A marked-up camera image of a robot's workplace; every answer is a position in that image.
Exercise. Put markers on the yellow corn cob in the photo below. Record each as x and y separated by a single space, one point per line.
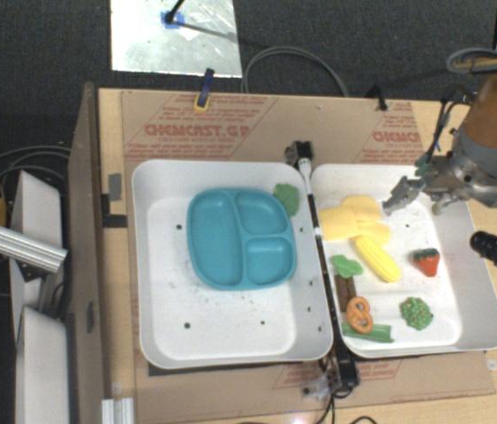
378 259

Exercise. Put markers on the orange pretzel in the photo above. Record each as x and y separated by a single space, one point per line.
358 314

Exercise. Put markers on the green celery stick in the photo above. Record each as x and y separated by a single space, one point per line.
374 334

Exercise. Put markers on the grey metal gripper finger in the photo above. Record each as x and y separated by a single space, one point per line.
446 201
400 194

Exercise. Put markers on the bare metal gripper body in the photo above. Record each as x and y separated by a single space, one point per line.
464 179

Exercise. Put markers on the green lettuce leaf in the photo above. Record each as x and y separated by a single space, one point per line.
288 197
346 265

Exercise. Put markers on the white plastic tray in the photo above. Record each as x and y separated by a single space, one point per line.
451 289
230 320

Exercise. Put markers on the brown cardboard board red print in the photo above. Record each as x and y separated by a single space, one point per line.
230 130

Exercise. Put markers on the thin black and white rod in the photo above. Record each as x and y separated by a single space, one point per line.
314 210

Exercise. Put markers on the pale yellow cheese slice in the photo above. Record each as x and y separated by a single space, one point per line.
334 225
363 206
379 231

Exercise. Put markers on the blue divided plate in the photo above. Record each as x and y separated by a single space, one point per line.
217 236

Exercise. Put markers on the red strawberry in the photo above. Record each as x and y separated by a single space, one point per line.
427 262

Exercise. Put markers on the brown chocolate bar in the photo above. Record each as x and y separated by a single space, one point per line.
345 292

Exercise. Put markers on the green peas heap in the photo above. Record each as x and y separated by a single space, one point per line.
416 314

